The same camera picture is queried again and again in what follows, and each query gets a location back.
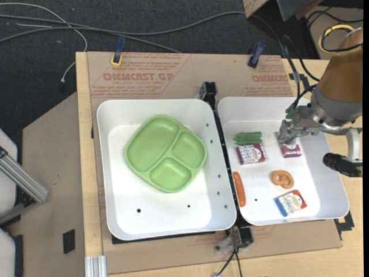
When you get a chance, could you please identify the orange pretzel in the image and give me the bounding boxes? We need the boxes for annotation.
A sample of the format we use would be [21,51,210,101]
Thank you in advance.
[271,170,295,190]

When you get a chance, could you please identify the purple and white carton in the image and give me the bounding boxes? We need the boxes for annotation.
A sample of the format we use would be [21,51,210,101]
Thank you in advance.
[235,143,268,166]

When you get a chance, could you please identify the white plastic tray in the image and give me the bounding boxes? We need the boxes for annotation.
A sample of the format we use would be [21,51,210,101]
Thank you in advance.
[96,98,238,241]
[216,96,351,227]

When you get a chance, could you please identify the thin black rod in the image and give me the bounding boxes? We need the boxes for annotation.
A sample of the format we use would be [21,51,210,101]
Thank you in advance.
[208,96,240,231]

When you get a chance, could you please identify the green divided plate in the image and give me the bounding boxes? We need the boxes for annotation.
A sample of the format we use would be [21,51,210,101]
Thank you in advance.
[124,114,208,194]

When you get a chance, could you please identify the blue and red carton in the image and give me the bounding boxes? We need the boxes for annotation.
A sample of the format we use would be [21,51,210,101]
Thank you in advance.
[274,189,308,218]

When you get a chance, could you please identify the brown cardboard board red print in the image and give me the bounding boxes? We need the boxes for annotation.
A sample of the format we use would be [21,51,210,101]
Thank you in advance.
[86,51,344,275]

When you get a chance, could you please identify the small purple carton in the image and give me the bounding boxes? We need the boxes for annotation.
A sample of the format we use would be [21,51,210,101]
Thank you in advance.
[280,143,303,159]

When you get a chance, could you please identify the green pea pods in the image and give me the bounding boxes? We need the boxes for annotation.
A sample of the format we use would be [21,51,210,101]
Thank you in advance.
[233,131,263,145]

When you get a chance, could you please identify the orange sausage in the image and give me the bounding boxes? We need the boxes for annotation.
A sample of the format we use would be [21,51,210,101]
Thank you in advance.
[232,171,247,208]

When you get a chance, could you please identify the black cylinder on white bracket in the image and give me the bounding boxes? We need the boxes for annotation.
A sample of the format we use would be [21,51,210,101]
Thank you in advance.
[322,127,364,178]

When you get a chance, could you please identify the black block with thin wires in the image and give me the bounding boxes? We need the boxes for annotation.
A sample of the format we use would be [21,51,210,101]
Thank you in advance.
[198,81,218,102]
[214,226,255,254]

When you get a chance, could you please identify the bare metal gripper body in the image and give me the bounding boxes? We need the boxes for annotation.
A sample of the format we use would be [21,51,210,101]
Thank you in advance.
[289,104,357,138]

